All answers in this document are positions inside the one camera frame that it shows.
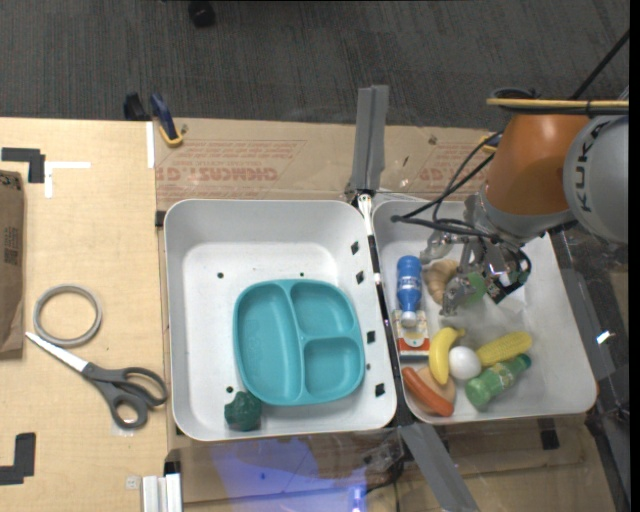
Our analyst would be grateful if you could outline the yellow corn cob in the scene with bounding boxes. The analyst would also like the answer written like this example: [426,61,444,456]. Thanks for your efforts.
[475,330,533,368]

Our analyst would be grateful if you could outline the white and red carton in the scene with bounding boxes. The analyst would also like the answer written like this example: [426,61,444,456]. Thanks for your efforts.
[390,308,431,359]

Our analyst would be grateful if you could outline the green bottle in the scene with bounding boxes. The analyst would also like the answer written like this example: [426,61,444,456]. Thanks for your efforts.
[464,353,533,412]

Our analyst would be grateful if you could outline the green broccoli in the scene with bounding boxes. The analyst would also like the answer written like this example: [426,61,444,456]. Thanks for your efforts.
[223,390,263,432]

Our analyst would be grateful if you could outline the white egg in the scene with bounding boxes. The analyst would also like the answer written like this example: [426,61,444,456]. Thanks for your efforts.
[448,345,483,381]

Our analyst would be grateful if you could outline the brown paper bag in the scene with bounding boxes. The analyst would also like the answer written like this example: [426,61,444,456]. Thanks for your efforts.
[0,169,26,359]

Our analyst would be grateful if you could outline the teal divided plate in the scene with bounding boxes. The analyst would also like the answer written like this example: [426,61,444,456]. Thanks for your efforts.
[232,278,367,407]

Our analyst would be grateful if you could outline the tan croissant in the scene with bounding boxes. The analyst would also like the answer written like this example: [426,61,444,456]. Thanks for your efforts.
[422,258,461,307]

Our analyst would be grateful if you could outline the blue bottle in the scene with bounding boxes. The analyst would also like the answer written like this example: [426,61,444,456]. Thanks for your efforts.
[395,255,424,329]

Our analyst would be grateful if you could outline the yellow banana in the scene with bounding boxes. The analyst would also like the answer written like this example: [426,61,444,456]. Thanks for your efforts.
[428,326,467,386]

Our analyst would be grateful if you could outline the brown cardboard board red print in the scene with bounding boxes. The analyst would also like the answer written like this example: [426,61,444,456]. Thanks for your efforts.
[153,117,587,506]

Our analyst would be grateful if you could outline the grey tape roll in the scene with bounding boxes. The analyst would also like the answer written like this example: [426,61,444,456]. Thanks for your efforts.
[32,283,104,349]

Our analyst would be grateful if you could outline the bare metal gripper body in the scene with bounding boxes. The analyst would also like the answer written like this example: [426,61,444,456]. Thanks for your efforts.
[418,229,509,282]

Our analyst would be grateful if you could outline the green round toy fruit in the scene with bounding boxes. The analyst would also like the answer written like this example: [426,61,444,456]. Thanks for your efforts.
[462,272,489,306]

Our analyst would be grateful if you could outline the tan bread piece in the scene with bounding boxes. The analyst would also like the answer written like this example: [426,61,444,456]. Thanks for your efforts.
[416,364,458,414]

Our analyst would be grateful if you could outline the grey handled scissors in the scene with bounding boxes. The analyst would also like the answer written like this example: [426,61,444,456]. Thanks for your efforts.
[24,330,169,430]

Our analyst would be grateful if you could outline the white plastic tray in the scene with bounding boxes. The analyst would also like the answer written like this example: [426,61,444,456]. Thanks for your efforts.
[163,198,399,442]
[370,199,599,426]

